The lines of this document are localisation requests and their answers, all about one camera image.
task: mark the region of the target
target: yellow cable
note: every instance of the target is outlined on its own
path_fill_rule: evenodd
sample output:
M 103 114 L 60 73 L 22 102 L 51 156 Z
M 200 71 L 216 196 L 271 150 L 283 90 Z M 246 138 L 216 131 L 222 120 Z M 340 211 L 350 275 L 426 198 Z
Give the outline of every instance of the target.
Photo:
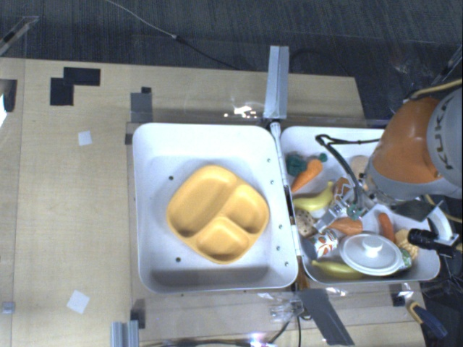
M 429 194 L 425 195 L 425 198 L 426 198 L 426 200 L 428 201 L 429 204 L 431 204 L 431 205 L 437 205 L 437 204 L 433 201 L 433 198 L 431 198 L 431 197 L 429 196 Z M 448 213 L 445 213 L 444 211 L 442 211 L 442 213 L 443 213 L 449 220 L 455 221 L 455 222 L 457 222 L 457 223 L 463 223 L 463 220 L 462 220 L 461 218 L 458 218 L 458 217 L 449 215 Z
M 415 99 L 418 96 L 424 95 L 424 94 L 435 93 L 435 92 L 438 92 L 438 91 L 447 90 L 447 89 L 450 89 L 452 87 L 459 86 L 462 83 L 463 83 L 462 79 L 459 79 L 459 80 L 447 82 L 446 84 L 427 87 L 425 89 L 415 91 L 413 94 L 410 95 L 410 99 Z

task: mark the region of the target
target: white wire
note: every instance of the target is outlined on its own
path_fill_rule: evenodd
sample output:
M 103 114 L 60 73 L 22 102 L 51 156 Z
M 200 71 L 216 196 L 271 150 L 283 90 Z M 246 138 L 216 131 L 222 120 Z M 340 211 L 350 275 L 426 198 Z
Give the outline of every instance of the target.
M 165 31 L 163 30 L 162 28 L 159 28 L 155 25 L 152 25 L 151 23 L 147 22 L 146 20 L 144 20 L 142 17 L 140 17 L 139 15 L 135 14 L 134 12 L 132 12 L 132 10 L 129 10 L 128 8 L 126 7 L 123 7 L 122 5 L 119 5 L 118 3 L 112 1 L 112 0 L 103 0 L 107 3 L 110 3 L 112 5 L 114 5 L 115 7 L 118 7 L 119 9 L 122 9 L 124 10 L 125 12 L 129 13 L 130 15 L 132 15 L 134 18 L 136 18 L 137 20 L 139 20 L 141 23 L 144 23 L 145 25 L 147 25 L 148 27 L 151 27 L 153 28 L 154 30 L 156 31 L 159 31 L 161 33 L 163 33 L 164 35 L 168 35 L 170 37 L 172 37 L 174 40 L 177 39 L 177 35 L 173 34 L 173 33 L 170 33 L 168 31 Z

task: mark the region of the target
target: yellow banana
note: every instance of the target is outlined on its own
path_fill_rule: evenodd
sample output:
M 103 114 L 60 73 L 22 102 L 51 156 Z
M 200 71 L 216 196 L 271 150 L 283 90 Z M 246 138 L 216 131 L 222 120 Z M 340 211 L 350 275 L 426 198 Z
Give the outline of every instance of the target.
M 352 267 L 339 262 L 334 261 L 315 261 L 311 262 L 312 266 L 318 267 L 326 275 L 330 275 L 333 278 L 339 278 L 344 280 L 358 280 L 363 277 L 362 273 L 354 270 Z
M 333 182 L 328 181 L 328 186 L 318 195 L 311 198 L 296 198 L 293 200 L 293 205 L 295 208 L 300 210 L 306 210 L 308 212 L 321 210 L 331 203 L 333 199 Z

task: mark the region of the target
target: toy carrot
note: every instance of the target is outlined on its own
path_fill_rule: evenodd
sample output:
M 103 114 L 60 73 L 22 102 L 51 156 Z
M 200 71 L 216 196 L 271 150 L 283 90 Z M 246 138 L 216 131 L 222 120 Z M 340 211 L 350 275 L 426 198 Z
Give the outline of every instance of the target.
M 385 213 L 380 213 L 378 215 L 378 221 L 381 225 L 383 236 L 395 243 L 396 237 L 394 235 L 394 227 L 392 226 L 392 222 L 389 216 L 387 216 Z
M 291 192 L 296 192 L 316 177 L 323 170 L 323 164 L 318 159 L 309 160 L 307 169 L 296 176 L 292 185 Z

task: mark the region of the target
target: banana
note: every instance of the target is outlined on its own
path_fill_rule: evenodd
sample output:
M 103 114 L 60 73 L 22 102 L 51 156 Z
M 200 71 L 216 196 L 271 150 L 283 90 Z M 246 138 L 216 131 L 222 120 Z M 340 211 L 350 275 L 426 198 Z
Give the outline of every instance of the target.
M 363 277 L 362 273 L 354 270 L 352 267 L 339 262 L 334 261 L 315 261 L 311 262 L 311 265 L 321 269 L 326 275 L 330 275 L 333 278 L 339 278 L 344 280 L 358 280 Z
M 311 198 L 296 198 L 293 200 L 294 208 L 299 208 L 300 210 L 306 210 L 308 212 L 313 212 L 316 210 L 321 210 L 331 203 L 333 199 L 333 182 L 328 181 L 328 186 L 315 197 Z

